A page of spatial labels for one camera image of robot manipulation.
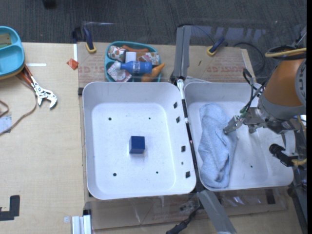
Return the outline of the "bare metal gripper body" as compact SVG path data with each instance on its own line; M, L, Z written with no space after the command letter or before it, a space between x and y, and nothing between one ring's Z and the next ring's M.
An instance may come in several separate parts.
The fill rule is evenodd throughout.
M281 120L266 111L257 107L252 107L246 114L243 124L259 124L259 128L266 128L276 134L283 134L287 131L296 131L296 122L294 120Z

